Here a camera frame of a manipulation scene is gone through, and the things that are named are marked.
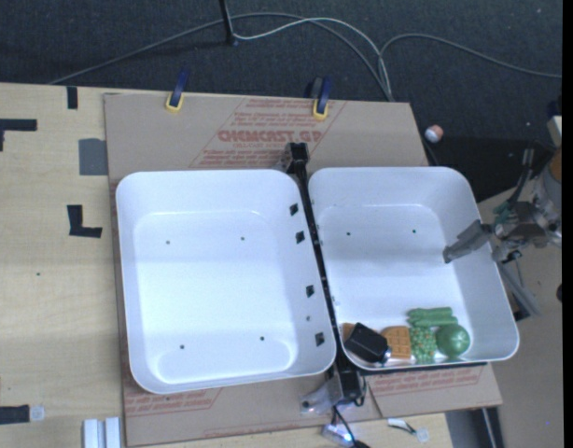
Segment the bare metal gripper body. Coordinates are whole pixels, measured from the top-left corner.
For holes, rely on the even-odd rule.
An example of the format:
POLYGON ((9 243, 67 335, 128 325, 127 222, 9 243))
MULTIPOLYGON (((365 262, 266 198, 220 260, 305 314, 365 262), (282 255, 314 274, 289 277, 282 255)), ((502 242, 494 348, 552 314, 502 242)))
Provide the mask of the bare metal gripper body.
POLYGON ((494 235, 507 246, 562 247, 562 217, 553 205, 506 201, 494 214, 494 235))

